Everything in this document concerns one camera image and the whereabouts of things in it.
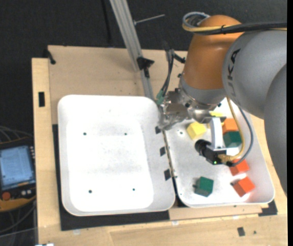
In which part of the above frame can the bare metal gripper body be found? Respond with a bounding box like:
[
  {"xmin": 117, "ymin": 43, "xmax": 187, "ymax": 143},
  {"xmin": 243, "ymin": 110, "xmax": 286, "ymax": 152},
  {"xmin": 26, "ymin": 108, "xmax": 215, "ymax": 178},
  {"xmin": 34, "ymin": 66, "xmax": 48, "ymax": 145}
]
[{"xmin": 158, "ymin": 88, "xmax": 219, "ymax": 131}]

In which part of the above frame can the green cube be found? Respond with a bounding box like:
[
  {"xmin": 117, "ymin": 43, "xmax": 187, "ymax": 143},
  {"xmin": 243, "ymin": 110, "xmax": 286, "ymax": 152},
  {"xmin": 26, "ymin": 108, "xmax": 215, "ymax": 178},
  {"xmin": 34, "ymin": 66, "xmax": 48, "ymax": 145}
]
[
  {"xmin": 193, "ymin": 176, "xmax": 215, "ymax": 198},
  {"xmin": 222, "ymin": 131, "xmax": 242, "ymax": 149}
]

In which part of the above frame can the brown cardboard board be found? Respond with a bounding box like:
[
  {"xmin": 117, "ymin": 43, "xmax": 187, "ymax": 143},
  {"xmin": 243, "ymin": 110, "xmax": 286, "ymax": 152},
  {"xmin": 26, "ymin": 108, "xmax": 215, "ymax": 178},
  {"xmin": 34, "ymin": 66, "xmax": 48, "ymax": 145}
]
[{"xmin": 48, "ymin": 45, "xmax": 278, "ymax": 220}]

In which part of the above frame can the white plastic tray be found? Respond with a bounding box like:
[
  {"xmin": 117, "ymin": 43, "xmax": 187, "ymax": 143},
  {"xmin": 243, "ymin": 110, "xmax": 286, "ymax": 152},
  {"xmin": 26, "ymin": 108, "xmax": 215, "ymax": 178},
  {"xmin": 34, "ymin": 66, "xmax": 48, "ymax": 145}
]
[
  {"xmin": 57, "ymin": 94, "xmax": 176, "ymax": 217},
  {"xmin": 163, "ymin": 96, "xmax": 276, "ymax": 209}
]

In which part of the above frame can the black cylinder on white bracket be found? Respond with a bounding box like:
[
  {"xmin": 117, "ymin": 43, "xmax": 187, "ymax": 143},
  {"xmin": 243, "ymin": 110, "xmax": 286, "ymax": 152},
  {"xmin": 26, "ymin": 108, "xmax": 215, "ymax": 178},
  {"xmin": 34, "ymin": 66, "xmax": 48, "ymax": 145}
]
[{"xmin": 194, "ymin": 116, "xmax": 228, "ymax": 166}]

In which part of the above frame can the orange cube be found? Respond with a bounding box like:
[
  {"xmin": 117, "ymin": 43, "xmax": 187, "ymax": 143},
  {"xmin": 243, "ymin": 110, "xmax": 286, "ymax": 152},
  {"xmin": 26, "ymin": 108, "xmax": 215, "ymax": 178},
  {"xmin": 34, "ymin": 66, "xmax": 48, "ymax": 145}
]
[
  {"xmin": 232, "ymin": 176, "xmax": 256, "ymax": 198},
  {"xmin": 229, "ymin": 159, "xmax": 250, "ymax": 177},
  {"xmin": 221, "ymin": 118, "xmax": 239, "ymax": 135}
]

